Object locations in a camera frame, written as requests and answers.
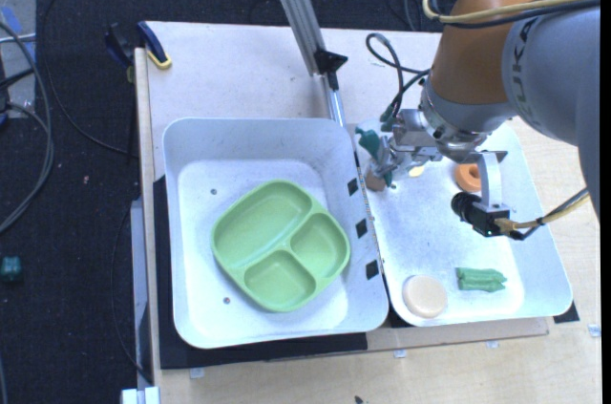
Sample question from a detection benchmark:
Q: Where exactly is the thin black and white rod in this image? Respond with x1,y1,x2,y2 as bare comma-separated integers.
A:
326,74,388,279

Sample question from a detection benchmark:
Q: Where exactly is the beige round biscuit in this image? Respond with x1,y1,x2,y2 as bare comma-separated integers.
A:
401,274,449,319

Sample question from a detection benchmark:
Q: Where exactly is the brown toy food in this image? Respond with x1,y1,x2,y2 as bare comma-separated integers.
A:
364,167,387,193

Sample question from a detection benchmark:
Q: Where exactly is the green divided plate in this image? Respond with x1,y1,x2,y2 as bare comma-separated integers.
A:
210,179,352,313

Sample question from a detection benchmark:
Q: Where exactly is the dark green toy vegetable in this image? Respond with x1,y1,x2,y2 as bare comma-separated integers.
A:
354,126,381,157

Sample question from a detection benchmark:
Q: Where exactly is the white plastic tray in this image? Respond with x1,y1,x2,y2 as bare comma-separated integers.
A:
355,119,574,328
161,117,390,350

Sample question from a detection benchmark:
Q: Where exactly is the orange doughnut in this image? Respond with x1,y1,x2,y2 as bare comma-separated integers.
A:
453,161,483,193

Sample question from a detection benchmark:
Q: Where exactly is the black cylinder on white bracket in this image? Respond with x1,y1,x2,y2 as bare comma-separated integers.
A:
451,150,511,239

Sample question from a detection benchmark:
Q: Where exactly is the pale wood board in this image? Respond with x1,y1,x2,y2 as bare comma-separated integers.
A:
141,20,550,365

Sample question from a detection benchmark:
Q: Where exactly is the light green toy vegetable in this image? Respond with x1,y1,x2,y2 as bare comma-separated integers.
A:
454,266,508,293

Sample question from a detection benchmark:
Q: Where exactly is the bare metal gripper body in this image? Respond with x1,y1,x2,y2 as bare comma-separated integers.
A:
390,108,489,167

